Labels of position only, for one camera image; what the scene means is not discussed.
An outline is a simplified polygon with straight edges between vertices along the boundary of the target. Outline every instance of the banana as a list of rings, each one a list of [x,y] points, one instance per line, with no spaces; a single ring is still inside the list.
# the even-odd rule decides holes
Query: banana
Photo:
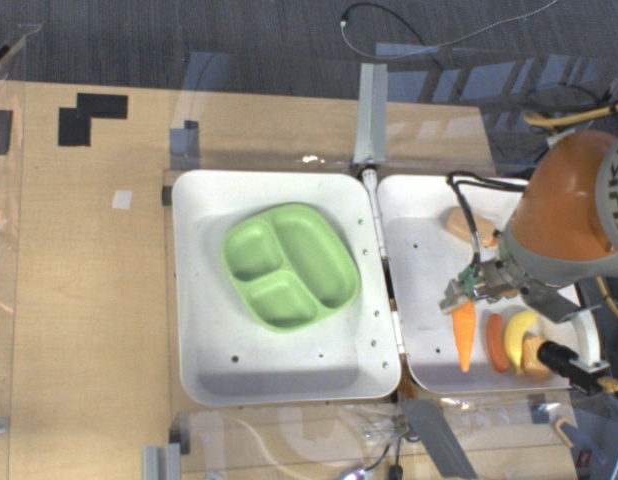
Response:
[[[504,346],[505,354],[514,365],[516,375],[523,373],[522,370],[522,343],[525,333],[538,319],[538,314],[530,309],[520,311],[511,317],[505,327]]]

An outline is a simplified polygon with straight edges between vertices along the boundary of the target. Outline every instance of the wooden surface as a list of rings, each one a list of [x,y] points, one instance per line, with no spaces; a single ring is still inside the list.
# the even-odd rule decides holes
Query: wooden surface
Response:
[[[128,95],[128,119],[94,120],[90,148],[58,147],[58,108],[75,107],[78,92]],[[26,105],[9,478],[139,479],[142,447],[165,444],[174,407],[160,199],[169,128],[198,120],[203,154],[218,165],[244,165],[252,156],[267,164],[282,151],[283,163],[303,164],[303,152],[318,158],[310,168],[320,168],[321,158],[351,156],[356,105],[35,83],[27,84]],[[388,116],[390,156],[432,165],[452,152],[489,164],[475,109],[395,105]],[[468,134],[462,140],[451,133],[457,119]],[[130,209],[112,209],[117,190],[133,192]],[[301,419],[308,435],[317,425],[316,439],[320,411],[307,408]],[[474,440],[469,457],[501,478],[528,451],[534,459],[525,459],[525,474],[506,478],[569,478],[568,450],[548,426],[538,447],[539,431],[526,425],[497,452],[489,439]],[[268,421],[242,432],[226,438],[228,463],[244,453],[241,439],[264,443],[276,460],[261,454],[226,478],[332,478],[352,464],[350,456],[332,457],[326,469],[310,458],[298,462]],[[431,464],[421,449],[406,450],[404,460],[406,479],[427,478]]]

